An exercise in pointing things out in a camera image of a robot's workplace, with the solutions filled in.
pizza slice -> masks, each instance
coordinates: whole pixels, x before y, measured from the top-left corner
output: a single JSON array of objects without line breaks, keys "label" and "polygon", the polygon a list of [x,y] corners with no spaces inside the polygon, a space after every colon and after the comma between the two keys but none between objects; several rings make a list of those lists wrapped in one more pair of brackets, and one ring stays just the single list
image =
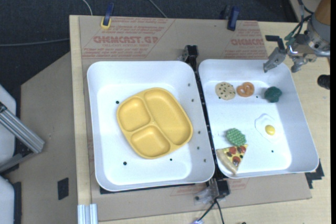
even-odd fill
[{"label": "pizza slice", "polygon": [[220,148],[216,150],[217,157],[227,169],[236,174],[244,158],[247,146],[248,145],[245,144],[242,146]]}]

toy fried egg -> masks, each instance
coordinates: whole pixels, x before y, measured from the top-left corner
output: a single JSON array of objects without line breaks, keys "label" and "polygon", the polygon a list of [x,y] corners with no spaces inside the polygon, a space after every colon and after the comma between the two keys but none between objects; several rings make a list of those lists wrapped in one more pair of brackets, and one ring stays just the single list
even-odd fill
[{"label": "toy fried egg", "polygon": [[282,138],[281,125],[268,114],[262,114],[255,120],[255,128],[270,142],[276,142]]}]

yellow plate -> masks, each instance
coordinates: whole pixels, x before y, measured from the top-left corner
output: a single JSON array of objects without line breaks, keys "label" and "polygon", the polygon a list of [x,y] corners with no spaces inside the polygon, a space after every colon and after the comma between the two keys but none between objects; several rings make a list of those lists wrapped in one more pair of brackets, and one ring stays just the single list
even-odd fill
[{"label": "yellow plate", "polygon": [[122,133],[140,156],[154,159],[182,147],[192,137],[192,124],[176,98],[162,88],[139,92],[117,109]]}]

green toy food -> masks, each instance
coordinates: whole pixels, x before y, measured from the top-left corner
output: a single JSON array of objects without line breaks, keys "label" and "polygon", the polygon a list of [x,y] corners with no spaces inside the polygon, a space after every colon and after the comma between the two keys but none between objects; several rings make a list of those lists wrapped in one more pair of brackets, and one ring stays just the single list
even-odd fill
[{"label": "green toy food", "polygon": [[241,131],[236,128],[232,128],[226,131],[226,138],[230,143],[232,143],[235,146],[242,146],[246,144],[245,135],[242,134]]},{"label": "green toy food", "polygon": [[271,103],[276,103],[279,101],[279,97],[282,95],[282,91],[277,87],[270,87],[265,92],[265,99]]}]

toy broccoli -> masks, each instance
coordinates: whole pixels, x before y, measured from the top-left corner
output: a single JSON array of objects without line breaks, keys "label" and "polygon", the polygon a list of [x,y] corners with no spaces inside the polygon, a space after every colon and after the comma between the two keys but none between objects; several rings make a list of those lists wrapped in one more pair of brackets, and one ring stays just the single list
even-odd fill
[{"label": "toy broccoli", "polygon": [[265,92],[265,99],[271,103],[276,103],[279,101],[279,97],[282,95],[282,91],[277,87],[270,87]]}]

